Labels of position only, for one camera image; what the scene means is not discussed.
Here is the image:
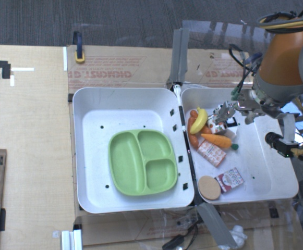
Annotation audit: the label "white crumpled paper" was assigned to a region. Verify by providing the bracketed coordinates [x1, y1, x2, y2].
[228, 224, 248, 248]

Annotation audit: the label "white and black small box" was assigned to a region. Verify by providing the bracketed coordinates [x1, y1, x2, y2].
[223, 116, 238, 140]

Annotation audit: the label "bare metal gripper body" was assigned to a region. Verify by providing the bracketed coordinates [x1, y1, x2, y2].
[235, 89, 271, 125]

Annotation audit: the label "yellow banana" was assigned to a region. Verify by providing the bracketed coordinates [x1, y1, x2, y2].
[189, 107, 209, 135]

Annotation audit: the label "red and white carton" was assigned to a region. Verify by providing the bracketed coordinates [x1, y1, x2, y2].
[214, 167, 245, 194]

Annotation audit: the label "brown cardboard board red print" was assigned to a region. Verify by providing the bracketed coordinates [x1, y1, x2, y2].
[66, 45, 299, 247]

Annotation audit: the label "white carton with red print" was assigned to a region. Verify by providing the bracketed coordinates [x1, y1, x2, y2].
[207, 116, 226, 135]

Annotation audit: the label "white plastic tray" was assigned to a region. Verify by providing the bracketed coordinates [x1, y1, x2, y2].
[72, 87, 195, 214]
[180, 87, 299, 205]

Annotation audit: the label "orange carrot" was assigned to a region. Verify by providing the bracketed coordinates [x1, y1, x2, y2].
[200, 133, 239, 151]

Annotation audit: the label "orange patterned carton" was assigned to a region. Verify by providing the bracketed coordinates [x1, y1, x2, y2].
[197, 140, 227, 168]

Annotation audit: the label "green divided plate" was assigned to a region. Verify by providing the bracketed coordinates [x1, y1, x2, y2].
[108, 129, 178, 196]

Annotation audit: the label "orange sausage links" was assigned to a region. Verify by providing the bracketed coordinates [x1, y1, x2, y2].
[187, 109, 212, 148]

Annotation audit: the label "black cylinder on white bracket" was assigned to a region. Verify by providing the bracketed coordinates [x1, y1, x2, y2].
[264, 112, 300, 158]

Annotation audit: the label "tan round biscuit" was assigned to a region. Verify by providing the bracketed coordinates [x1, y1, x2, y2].
[198, 175, 222, 201]

